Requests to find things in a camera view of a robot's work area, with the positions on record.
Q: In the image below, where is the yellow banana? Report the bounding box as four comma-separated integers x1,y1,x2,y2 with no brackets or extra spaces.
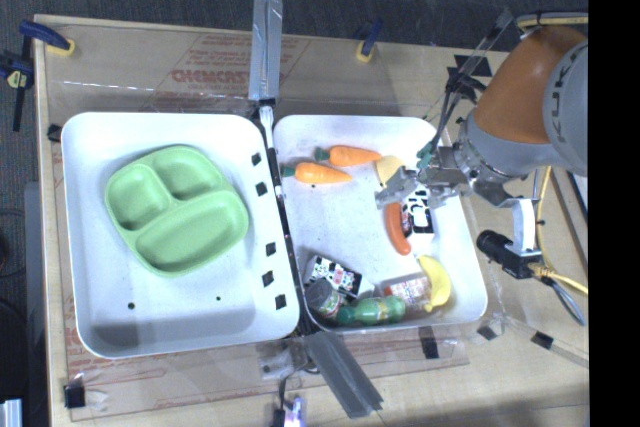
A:
416,254,453,314

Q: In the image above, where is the black white patterned carton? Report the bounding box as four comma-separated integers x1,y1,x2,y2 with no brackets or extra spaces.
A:
304,255,364,300

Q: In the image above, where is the black and white carton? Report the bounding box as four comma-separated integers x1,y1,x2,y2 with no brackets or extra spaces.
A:
401,189,436,245

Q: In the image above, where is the green divided plate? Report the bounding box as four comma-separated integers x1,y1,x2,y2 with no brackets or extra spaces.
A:
103,144,251,279

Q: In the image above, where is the black cylinder on white bracket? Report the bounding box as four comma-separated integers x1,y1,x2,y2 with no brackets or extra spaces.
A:
475,197,544,280

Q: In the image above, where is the orange carrot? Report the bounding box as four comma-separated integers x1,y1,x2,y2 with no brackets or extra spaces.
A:
313,144,384,168
280,161,353,187

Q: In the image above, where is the small grey can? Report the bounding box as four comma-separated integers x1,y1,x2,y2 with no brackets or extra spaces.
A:
305,278,347,319

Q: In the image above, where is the brown cardboard board red print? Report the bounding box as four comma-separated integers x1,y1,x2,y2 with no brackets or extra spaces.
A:
42,22,472,410

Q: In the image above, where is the orange and white packet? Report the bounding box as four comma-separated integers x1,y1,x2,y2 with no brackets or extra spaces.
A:
382,275,434,310

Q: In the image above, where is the orange sausage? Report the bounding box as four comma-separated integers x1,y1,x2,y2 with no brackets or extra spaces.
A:
384,201,413,257

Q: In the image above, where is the white plastic tray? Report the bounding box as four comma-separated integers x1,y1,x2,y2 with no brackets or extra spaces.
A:
60,110,301,361
271,114,489,334

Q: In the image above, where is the green plastic bottle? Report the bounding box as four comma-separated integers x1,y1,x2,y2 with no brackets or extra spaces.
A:
335,295,408,328

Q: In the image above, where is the yellow toy food piece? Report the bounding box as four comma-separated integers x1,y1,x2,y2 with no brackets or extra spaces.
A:
375,154,407,189

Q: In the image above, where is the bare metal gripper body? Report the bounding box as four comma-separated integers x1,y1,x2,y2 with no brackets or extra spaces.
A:
417,144,475,202

